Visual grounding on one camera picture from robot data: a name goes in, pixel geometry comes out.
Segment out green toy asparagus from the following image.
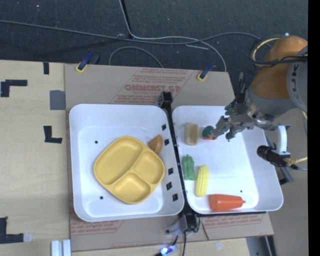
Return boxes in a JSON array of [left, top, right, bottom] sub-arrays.
[[181, 154, 197, 182]]

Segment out black block with thin wires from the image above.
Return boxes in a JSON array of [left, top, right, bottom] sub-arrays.
[[179, 212, 201, 233], [158, 91, 174, 109]]

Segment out yellow divided plate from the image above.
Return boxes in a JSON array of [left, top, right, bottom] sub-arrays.
[[92, 135, 167, 205]]

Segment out white plastic tray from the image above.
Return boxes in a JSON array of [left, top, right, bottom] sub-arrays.
[[171, 104, 285, 215], [68, 103, 185, 223]]

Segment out yellow toy corn cob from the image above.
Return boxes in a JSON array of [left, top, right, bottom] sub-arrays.
[[194, 164, 210, 198]]

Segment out brown cardboard board red print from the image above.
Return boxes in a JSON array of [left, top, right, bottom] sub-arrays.
[[63, 63, 275, 252]]

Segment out green and orange toy vegetable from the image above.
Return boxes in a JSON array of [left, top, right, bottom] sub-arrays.
[[201, 125, 218, 141]]

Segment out tan toy bread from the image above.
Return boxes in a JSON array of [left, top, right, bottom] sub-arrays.
[[184, 122, 200, 147]]

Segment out brown toy croissant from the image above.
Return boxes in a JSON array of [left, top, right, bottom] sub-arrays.
[[147, 134, 164, 155]]

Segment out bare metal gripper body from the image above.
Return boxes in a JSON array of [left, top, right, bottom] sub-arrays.
[[226, 102, 276, 133]]

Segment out black cylinder on white bracket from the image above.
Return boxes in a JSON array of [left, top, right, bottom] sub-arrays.
[[256, 124, 292, 168]]

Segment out orange plastic bottle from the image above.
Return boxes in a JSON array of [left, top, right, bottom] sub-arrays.
[[208, 193, 247, 213]]

